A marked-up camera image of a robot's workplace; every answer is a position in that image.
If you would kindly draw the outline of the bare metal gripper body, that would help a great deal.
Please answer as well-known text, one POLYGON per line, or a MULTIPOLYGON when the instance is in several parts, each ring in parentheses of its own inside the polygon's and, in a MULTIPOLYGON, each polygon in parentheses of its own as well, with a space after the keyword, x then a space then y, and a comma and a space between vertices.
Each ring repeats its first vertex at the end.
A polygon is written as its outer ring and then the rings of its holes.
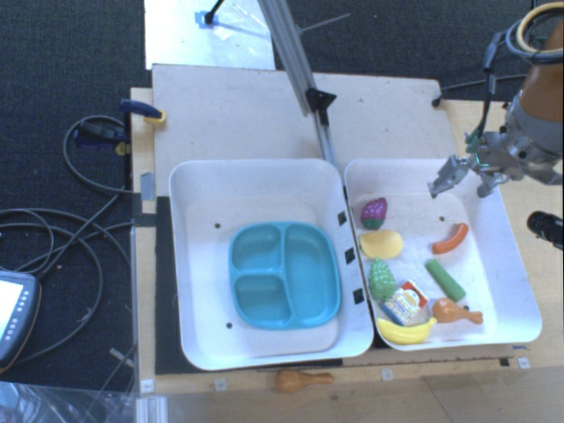
POLYGON ((554 168, 562 160, 562 135, 530 137, 516 132, 472 132, 467 137, 471 169, 484 181, 497 185, 525 176, 545 185, 561 185, 562 173, 554 168))

